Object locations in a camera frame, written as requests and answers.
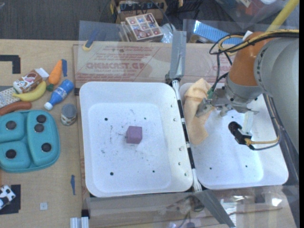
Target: gray carpet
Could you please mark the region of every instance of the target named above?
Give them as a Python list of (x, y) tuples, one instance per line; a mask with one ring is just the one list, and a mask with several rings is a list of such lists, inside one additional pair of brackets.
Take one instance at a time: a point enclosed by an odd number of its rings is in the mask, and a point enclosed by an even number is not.
[[(0, 0), (0, 38), (77, 40), (79, 22), (98, 22), (109, 0)], [(233, 21), (214, 0), (204, 0), (196, 19)], [(108, 11), (103, 11), (101, 21), (111, 23)], [(270, 24), (277, 14), (259, 22)], [(182, 29), (183, 19), (192, 19), (195, 12), (173, 14), (170, 21)], [(299, 27), (299, 6), (284, 25)]]

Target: blue bottle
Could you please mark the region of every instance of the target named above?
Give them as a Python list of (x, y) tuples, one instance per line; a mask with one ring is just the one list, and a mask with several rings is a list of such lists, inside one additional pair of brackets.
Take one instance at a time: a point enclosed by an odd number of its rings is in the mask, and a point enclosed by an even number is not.
[(62, 102), (73, 89), (73, 82), (68, 79), (65, 79), (64, 81), (62, 81), (61, 85), (59, 85), (53, 91), (51, 99), (44, 104), (44, 107), (49, 111), (52, 110), (53, 106)]

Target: hot dog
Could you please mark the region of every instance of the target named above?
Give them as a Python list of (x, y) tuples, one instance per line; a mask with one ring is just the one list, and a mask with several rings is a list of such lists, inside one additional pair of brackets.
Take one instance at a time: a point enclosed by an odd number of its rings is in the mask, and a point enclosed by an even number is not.
[(21, 110), (21, 109), (28, 110), (31, 107), (32, 107), (31, 102), (23, 102), (23, 101), (14, 102), (12, 104), (0, 108), (0, 116), (16, 110)]

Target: black dot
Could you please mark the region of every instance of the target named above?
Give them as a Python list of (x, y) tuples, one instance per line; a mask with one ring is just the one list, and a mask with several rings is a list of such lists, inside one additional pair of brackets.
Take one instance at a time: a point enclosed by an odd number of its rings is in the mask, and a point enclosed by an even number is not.
[(52, 146), (46, 142), (41, 146), (41, 149), (43, 152), (49, 152), (49, 151), (51, 151)]
[(8, 130), (13, 130), (17, 127), (17, 124), (14, 121), (8, 121), (5, 126)]
[(44, 125), (38, 123), (38, 124), (35, 125), (34, 130), (35, 130), (35, 132), (37, 132), (37, 133), (41, 133), (41, 132), (43, 132), (43, 130), (44, 130)]
[(36, 118), (37, 122), (39, 122), (40, 124), (41, 123), (44, 123), (46, 120), (47, 120), (47, 117), (44, 116), (44, 115), (39, 115), (37, 118)]
[(14, 159), (16, 157), (17, 153), (15, 150), (8, 150), (5, 153), (6, 158), (8, 159)]

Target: gray can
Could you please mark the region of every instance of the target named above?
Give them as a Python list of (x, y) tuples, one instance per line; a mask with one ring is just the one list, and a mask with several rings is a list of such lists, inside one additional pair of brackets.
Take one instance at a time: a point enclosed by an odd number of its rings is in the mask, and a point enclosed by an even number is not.
[(77, 118), (77, 108), (73, 104), (66, 104), (61, 108), (61, 123), (66, 126), (72, 125)]

